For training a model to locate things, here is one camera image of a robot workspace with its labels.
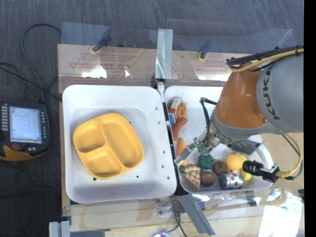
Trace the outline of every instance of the brown ball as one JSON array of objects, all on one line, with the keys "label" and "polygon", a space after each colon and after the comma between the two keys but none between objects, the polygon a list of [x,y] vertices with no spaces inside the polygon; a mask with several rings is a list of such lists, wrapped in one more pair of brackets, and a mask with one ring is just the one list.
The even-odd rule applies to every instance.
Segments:
[{"label": "brown ball", "polygon": [[218,160],[216,162],[213,163],[213,171],[215,172],[216,175],[220,175],[222,173],[227,173],[228,171],[228,167],[226,165],[226,163],[224,163],[221,160]]},{"label": "brown ball", "polygon": [[207,170],[207,171],[201,172],[200,180],[201,180],[202,185],[211,186],[213,183],[215,183],[216,176],[212,171]]}]

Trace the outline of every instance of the yellow plate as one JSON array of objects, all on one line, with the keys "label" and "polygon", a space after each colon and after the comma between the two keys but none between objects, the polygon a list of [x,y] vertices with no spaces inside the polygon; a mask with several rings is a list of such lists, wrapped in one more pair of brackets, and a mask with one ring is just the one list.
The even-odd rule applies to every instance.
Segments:
[{"label": "yellow plate", "polygon": [[122,175],[144,158],[144,148],[135,130],[124,116],[116,113],[79,125],[73,142],[86,170],[98,179]]}]

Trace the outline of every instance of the blue clamp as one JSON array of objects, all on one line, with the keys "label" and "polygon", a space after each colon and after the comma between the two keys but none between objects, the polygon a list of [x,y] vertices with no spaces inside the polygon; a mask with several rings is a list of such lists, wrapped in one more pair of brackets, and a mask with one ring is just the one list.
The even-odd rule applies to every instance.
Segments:
[{"label": "blue clamp", "polygon": [[90,48],[90,53],[95,55],[99,53],[102,50],[102,47],[107,46],[108,42],[111,41],[111,36],[107,35],[103,39],[101,39],[96,45],[94,45],[92,48]]},{"label": "blue clamp", "polygon": [[198,60],[201,62],[204,62],[206,59],[206,54],[209,50],[209,47],[211,46],[211,41],[208,40],[201,48],[199,49],[198,53]]}]

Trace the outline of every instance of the gray floor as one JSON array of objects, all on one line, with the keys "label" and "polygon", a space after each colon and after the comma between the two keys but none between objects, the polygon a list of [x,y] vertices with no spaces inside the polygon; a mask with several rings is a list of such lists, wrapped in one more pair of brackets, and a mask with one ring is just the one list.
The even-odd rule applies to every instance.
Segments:
[{"label": "gray floor", "polygon": [[[25,79],[49,86],[48,91],[56,96],[57,81],[50,83],[57,76],[56,45],[62,41],[61,34],[52,27],[37,26],[24,35],[27,57],[40,82],[23,57],[20,44],[25,30],[34,24],[52,24],[61,30],[66,22],[126,29],[172,28],[175,36],[188,32],[193,36],[212,36],[216,43],[212,50],[218,52],[269,50],[283,37],[283,46],[304,44],[304,0],[0,0],[0,63],[16,66]],[[195,49],[177,36],[174,48]],[[0,66],[18,74],[11,65]],[[0,99],[34,102],[40,96],[37,87],[26,83],[24,89],[22,79],[3,71],[0,71],[0,84]],[[49,153],[11,165],[60,187],[58,103],[46,94],[45,105],[52,134]],[[18,193],[17,199],[3,197],[31,187],[49,188],[49,185],[28,178],[3,162],[0,162],[0,172],[0,236],[48,236],[48,223],[60,220],[60,195],[38,191]]]}]

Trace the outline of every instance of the black connector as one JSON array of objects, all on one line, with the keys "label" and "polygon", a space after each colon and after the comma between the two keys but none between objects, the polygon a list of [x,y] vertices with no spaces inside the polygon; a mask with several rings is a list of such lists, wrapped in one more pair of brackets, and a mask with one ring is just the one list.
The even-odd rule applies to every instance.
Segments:
[{"label": "black connector", "polygon": [[280,171],[278,165],[273,165],[271,169],[265,169],[262,163],[250,160],[244,161],[242,165],[243,171],[254,176],[262,176],[263,180],[275,183],[278,179],[276,173]]}]

